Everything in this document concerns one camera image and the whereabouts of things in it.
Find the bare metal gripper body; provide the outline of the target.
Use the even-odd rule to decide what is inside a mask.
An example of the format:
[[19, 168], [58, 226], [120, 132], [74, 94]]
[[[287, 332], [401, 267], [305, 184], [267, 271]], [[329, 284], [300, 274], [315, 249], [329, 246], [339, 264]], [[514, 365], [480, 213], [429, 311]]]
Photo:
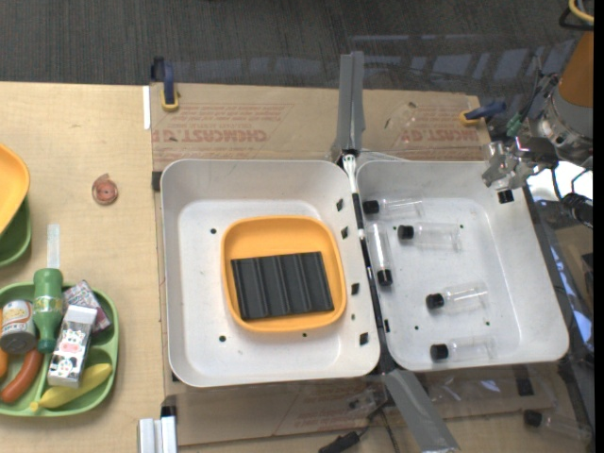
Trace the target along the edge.
[[593, 109], [547, 105], [513, 143], [516, 156], [536, 163], [567, 161], [582, 168], [593, 163]]

